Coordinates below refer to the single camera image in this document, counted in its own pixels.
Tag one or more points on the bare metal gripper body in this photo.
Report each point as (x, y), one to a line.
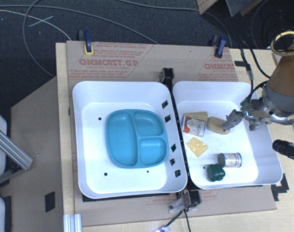
(257, 113)

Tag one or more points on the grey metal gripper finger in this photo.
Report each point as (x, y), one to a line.
(235, 114)
(230, 124)

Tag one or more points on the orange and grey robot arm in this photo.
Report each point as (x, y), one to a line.
(283, 76)

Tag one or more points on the tan bread roll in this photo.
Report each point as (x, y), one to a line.
(215, 124)

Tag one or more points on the white small can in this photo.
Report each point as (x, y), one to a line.
(232, 160)

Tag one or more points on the white and red carton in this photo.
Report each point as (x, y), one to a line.
(193, 127)

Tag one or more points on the yellow cheese wedge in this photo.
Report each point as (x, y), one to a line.
(197, 147)

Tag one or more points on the white plastic tray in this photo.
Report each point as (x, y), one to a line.
(255, 158)
(96, 178)

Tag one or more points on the green bell pepper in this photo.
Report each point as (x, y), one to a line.
(215, 173)

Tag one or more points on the thin black rod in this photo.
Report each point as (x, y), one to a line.
(180, 132)

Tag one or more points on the blue divided plate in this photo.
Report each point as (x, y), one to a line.
(122, 136)

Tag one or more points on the brown cardboard board red print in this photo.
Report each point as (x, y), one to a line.
(142, 59)

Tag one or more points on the black cylinder on white bracket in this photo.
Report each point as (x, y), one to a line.
(284, 147)

